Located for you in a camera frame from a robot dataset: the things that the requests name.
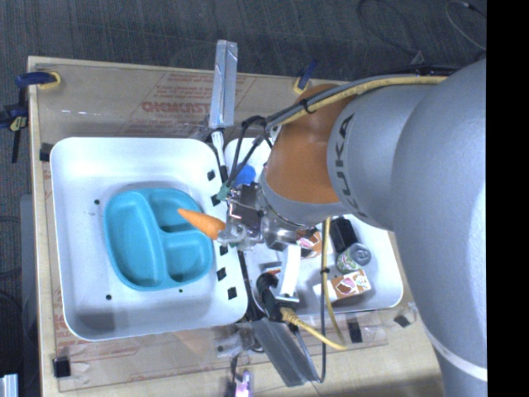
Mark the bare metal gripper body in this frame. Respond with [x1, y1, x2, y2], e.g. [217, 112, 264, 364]
[226, 182, 301, 252]

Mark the orange carrot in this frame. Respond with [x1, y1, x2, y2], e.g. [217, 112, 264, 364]
[177, 208, 227, 241]

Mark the thin black and white rod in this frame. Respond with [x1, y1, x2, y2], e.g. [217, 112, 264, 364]
[211, 129, 255, 323]

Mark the blue round cap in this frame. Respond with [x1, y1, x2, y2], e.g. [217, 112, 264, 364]
[234, 164, 258, 188]

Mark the pink and orange printed packet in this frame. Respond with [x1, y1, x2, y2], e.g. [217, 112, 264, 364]
[296, 229, 323, 260]

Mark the blue divided plate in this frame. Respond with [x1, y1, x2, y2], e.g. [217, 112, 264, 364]
[102, 188, 215, 292]

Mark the black carton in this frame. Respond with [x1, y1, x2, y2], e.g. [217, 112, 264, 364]
[329, 217, 359, 254]

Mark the green and white small can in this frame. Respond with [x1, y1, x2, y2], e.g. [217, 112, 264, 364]
[336, 242, 372, 275]

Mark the white and brown printed carton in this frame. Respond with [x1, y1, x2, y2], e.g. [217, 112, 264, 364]
[312, 269, 373, 305]

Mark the white plastic tray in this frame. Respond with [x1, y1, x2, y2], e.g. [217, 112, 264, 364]
[49, 136, 249, 342]
[222, 137, 405, 316]

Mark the brown cardboard board red print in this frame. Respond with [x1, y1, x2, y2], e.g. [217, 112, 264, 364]
[35, 62, 418, 392]

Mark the black cylinder on white bracket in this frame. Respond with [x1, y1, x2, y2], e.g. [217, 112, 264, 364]
[255, 244, 303, 322]

